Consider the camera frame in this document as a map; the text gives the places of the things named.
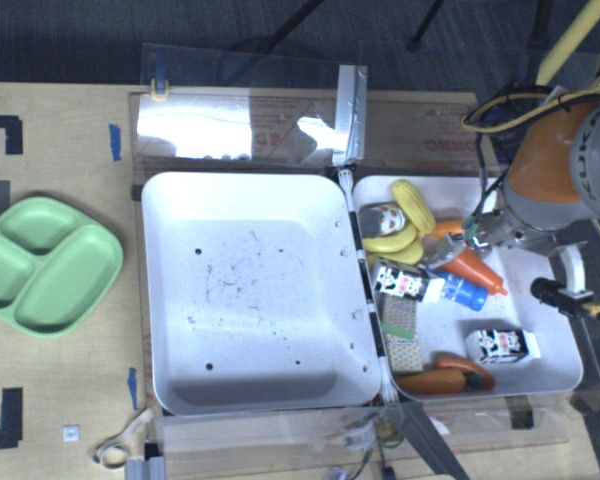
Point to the small can with face print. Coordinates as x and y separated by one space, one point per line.
385 219

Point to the patterned packet with green band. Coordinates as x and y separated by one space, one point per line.
401 335

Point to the orange bottle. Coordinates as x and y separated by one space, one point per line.
475 270

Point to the blue bottle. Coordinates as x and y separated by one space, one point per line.
465 292

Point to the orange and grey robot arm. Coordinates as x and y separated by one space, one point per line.
545 168

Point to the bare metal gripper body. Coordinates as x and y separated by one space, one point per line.
500 233

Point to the orange carrot with green top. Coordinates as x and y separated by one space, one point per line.
432 382

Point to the green divided plate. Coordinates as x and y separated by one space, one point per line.
50 268

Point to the cow print milk carton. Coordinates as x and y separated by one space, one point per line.
405 283
502 345

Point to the black cylinder on white bracket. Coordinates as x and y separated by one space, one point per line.
560 295

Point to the yellow banana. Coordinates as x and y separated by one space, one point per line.
407 255
392 242

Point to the white plastic tray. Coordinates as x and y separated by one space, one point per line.
500 318
260 293

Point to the small white square block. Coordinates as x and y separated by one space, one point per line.
71 433

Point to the yellow corn cob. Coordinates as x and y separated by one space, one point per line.
414 205

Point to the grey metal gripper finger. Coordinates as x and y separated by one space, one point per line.
442 253

